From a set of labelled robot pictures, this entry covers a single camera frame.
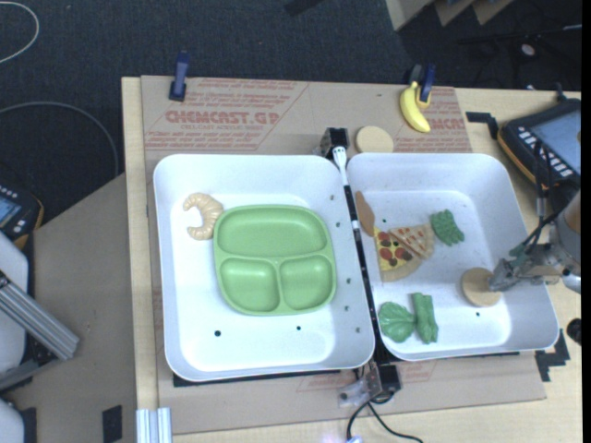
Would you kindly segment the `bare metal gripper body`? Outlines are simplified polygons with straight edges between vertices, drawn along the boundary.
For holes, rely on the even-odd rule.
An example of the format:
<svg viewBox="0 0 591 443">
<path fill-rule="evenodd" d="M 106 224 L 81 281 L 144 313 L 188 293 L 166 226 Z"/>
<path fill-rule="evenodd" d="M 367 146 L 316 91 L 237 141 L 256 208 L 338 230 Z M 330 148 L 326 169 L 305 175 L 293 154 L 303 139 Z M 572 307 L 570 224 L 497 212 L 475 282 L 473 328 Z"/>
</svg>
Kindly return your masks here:
<svg viewBox="0 0 591 443">
<path fill-rule="evenodd" d="M 555 283 L 562 275 L 562 267 L 554 253 L 555 247 L 550 243 L 520 244 L 513 248 L 505 273 L 507 289 L 526 282 L 533 285 Z"/>
</svg>

